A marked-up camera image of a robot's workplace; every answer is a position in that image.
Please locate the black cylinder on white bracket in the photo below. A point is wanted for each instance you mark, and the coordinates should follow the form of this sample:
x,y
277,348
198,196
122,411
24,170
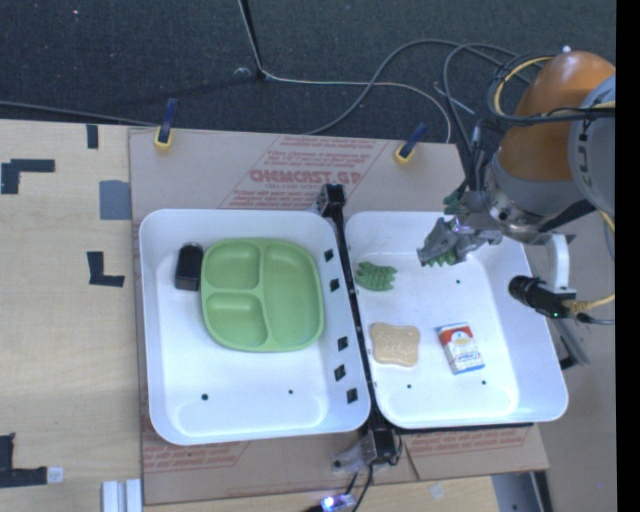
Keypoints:
x,y
537,295

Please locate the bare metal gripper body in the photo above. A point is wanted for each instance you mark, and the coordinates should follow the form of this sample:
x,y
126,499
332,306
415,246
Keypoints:
x,y
482,220

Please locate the small black bottle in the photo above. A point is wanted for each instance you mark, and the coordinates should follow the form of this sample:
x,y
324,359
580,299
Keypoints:
x,y
188,270

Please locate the tan bread slice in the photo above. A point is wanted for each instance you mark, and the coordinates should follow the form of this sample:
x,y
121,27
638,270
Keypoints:
x,y
395,345

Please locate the white plastic tray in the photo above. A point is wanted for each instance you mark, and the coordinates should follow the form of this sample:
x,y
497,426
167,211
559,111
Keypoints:
x,y
250,395
440,400

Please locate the green divided plate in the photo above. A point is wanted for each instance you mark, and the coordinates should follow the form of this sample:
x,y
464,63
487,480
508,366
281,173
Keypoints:
x,y
285,295

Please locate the brown cardboard board, red print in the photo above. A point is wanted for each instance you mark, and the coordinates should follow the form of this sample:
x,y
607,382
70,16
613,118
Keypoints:
x,y
210,165

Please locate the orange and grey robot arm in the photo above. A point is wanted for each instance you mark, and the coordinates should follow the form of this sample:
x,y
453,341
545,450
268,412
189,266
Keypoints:
x,y
545,135

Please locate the green toy vegetable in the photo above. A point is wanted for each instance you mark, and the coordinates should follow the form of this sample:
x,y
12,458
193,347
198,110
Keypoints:
x,y
446,260

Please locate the red and white carton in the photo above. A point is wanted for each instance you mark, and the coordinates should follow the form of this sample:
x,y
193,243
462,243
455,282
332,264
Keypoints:
x,y
462,350

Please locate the thin black rod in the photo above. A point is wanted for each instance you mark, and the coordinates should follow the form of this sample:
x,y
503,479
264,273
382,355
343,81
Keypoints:
x,y
353,300

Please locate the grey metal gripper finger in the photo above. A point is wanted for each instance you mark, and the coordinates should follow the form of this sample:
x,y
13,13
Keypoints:
x,y
467,246
436,240

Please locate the green pea pods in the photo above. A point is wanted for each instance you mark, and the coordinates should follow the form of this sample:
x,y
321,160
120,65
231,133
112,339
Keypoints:
x,y
375,276

